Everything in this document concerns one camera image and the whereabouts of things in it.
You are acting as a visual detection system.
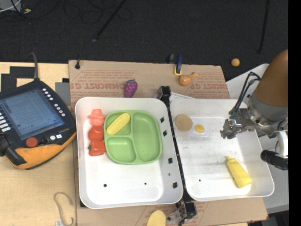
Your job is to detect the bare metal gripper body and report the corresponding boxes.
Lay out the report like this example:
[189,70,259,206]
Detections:
[234,108,288,138]

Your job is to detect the yellow mustard bottle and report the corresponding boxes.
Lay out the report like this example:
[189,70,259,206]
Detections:
[225,155,253,189]

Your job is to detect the yellow corn cob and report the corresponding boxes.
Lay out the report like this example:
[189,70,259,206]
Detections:
[106,112,131,136]

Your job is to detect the green divided plate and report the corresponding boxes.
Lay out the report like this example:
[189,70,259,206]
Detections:
[103,110,163,165]

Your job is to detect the yellow oval toy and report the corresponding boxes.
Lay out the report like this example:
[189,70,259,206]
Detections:
[146,210,167,226]

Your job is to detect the thin black rod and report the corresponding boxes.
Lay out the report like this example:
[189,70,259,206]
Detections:
[161,95,192,206]

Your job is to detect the purple grapes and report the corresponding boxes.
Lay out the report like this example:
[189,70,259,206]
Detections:
[124,78,138,98]

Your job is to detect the white plastic tray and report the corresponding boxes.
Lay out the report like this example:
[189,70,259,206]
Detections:
[169,98,275,202]
[75,97,184,210]

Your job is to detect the orange figure with hat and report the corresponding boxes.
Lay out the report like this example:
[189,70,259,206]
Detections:
[87,108,106,142]

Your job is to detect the white printed paper sheet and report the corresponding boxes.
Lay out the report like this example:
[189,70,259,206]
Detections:
[170,92,196,101]

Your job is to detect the brown chicken drumstick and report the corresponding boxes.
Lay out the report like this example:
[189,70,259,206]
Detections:
[179,71,199,87]

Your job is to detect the red bell pepper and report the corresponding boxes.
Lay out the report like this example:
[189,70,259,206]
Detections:
[88,139,107,157]

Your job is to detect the black cylinder on white bracket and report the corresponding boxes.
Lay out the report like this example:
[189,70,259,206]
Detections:
[260,129,289,171]

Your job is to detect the brown cardboard board red print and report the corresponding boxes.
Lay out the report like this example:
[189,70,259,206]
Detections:
[68,59,269,226]

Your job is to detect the brown round biscuit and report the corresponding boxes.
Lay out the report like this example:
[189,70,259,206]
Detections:
[174,114,194,132]

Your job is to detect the white fried egg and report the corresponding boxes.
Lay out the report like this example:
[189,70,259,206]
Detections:
[189,118,210,138]

